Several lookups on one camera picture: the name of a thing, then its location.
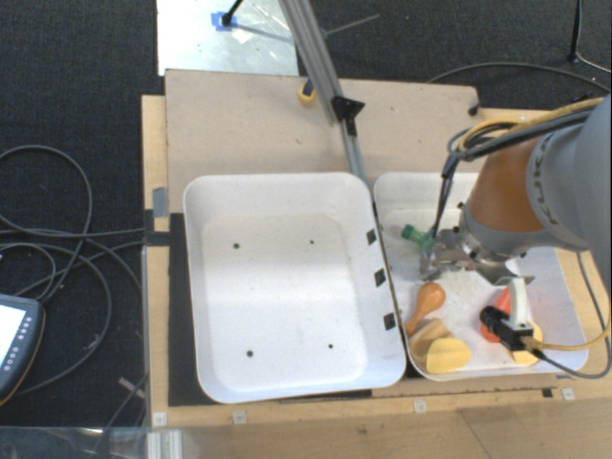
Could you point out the yellow round toy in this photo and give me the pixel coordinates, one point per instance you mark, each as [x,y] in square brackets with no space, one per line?
[528,356]

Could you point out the brown toy chicken drumstick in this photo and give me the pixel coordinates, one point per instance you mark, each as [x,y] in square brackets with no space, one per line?
[428,299]

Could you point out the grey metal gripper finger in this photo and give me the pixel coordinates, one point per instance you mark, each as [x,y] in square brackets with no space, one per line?
[432,274]
[425,258]

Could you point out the yellow toy slice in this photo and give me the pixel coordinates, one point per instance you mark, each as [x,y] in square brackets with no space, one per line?
[447,356]

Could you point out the thin black rod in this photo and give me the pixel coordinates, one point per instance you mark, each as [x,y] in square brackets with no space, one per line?
[393,285]

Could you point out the tan toy bread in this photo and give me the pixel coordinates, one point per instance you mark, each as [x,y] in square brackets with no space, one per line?
[428,334]

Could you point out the black cylinder on white bracket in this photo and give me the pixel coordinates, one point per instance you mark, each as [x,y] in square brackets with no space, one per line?
[499,325]

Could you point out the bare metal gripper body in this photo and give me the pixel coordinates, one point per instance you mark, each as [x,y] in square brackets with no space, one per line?
[459,254]

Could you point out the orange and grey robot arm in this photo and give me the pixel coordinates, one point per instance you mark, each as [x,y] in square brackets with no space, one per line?
[564,184]

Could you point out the white plastic tray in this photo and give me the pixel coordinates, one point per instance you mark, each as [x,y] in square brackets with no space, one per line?
[287,294]
[459,299]

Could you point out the brown cardboard board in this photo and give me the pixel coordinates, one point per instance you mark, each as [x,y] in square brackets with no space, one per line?
[248,122]

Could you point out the orange toy carrot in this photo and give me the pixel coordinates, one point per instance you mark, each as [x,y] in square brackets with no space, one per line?
[501,301]

